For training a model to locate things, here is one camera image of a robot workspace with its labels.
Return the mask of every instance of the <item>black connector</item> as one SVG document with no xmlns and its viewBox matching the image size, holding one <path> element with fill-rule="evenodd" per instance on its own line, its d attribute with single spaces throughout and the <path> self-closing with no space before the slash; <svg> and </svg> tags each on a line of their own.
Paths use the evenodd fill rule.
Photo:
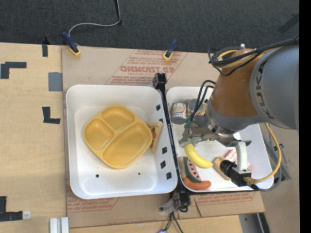
<svg viewBox="0 0 311 233">
<path fill-rule="evenodd" d="M 237 165 L 229 160 L 224 160 L 220 163 L 220 170 L 237 186 L 247 186 L 245 182 L 245 177 L 251 177 L 251 172 L 245 170 L 245 172 L 239 173 L 235 168 Z"/>
</svg>

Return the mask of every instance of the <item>yellow plate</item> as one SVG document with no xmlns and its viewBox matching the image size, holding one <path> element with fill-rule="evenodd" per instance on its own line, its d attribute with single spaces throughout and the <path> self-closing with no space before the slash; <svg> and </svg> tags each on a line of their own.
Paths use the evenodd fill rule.
<svg viewBox="0 0 311 233">
<path fill-rule="evenodd" d="M 110 105 L 92 117 L 83 138 L 97 157 L 115 169 L 130 166 L 152 143 L 149 127 L 122 105 Z"/>
</svg>

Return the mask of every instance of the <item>blue and yellow clamp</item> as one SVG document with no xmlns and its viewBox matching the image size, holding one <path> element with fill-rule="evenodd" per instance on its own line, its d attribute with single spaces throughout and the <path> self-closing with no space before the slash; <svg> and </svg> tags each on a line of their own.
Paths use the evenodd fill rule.
<svg viewBox="0 0 311 233">
<path fill-rule="evenodd" d="M 171 59 L 172 55 L 173 55 L 173 51 L 175 50 L 175 48 L 177 47 L 177 43 L 178 41 L 175 39 L 173 41 L 173 43 L 171 44 L 171 46 L 169 47 L 169 49 L 167 49 L 164 54 L 163 54 L 163 60 L 168 61 Z"/>
<path fill-rule="evenodd" d="M 65 41 L 65 43 L 69 46 L 68 49 L 70 52 L 72 52 L 73 55 L 75 56 L 80 55 L 81 50 L 78 49 L 77 44 L 74 43 L 74 41 L 68 34 L 62 33 L 62 38 Z"/>
</svg>

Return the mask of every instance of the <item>wooden surface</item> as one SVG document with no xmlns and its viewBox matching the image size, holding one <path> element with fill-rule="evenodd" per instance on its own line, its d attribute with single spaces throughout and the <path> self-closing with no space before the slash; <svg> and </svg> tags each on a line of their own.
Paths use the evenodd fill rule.
<svg viewBox="0 0 311 233">
<path fill-rule="evenodd" d="M 48 73 L 61 72 L 61 47 L 0 43 L 0 63 L 27 62 L 0 79 L 0 196 L 6 211 L 30 211 L 31 219 L 0 222 L 0 232 L 47 233 L 49 219 L 66 216 L 63 93 L 50 92 Z M 43 123 L 42 107 L 60 124 Z M 238 216 L 179 220 L 185 232 L 241 233 Z M 166 221 L 71 229 L 70 232 L 158 232 Z M 168 231 L 177 232 L 173 223 Z"/>
</svg>

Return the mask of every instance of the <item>cardboard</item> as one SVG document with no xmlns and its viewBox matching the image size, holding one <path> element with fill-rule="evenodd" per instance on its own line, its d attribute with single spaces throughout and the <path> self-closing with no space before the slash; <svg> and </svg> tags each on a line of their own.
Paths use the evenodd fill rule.
<svg viewBox="0 0 311 233">
<path fill-rule="evenodd" d="M 65 153 L 67 170 L 67 214 L 70 227 L 99 226 L 167 220 L 158 205 L 169 200 L 169 194 L 125 198 L 83 200 L 77 198 L 69 184 L 66 92 L 76 84 L 149 85 L 155 73 L 166 73 L 166 88 L 200 86 L 206 80 L 217 80 L 218 72 L 208 63 L 205 53 L 174 52 L 164 61 L 164 51 L 80 47 L 74 56 L 62 47 Z M 263 212 L 259 192 L 216 193 L 194 195 L 180 219 L 237 215 Z"/>
</svg>

